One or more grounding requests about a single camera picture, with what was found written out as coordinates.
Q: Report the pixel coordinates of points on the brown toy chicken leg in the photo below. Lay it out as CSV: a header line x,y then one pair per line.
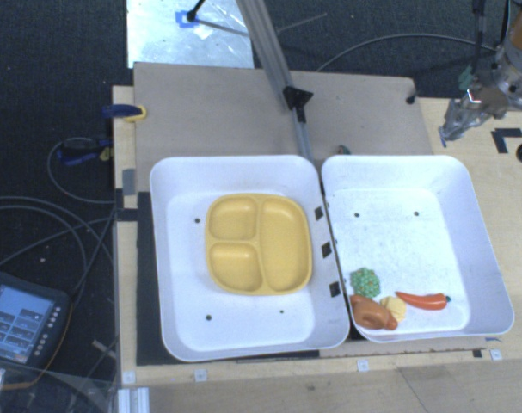
x,y
370,314

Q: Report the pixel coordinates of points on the white plastic tray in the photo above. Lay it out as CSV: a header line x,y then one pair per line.
x,y
398,248
243,321

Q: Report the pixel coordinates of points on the orange carrot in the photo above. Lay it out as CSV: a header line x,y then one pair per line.
x,y
421,300

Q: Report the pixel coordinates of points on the brown cardboard board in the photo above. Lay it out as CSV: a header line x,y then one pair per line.
x,y
226,110

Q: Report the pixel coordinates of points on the yellow toy corn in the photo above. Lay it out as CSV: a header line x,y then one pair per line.
x,y
396,307

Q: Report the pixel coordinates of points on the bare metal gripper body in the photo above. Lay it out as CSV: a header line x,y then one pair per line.
x,y
495,99

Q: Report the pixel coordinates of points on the yellow divided plate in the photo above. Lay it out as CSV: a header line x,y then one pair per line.
x,y
282,248

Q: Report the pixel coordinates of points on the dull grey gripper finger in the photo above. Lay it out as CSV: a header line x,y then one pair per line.
x,y
452,121
473,121

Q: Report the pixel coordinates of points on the green grapes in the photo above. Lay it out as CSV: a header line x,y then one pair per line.
x,y
365,283

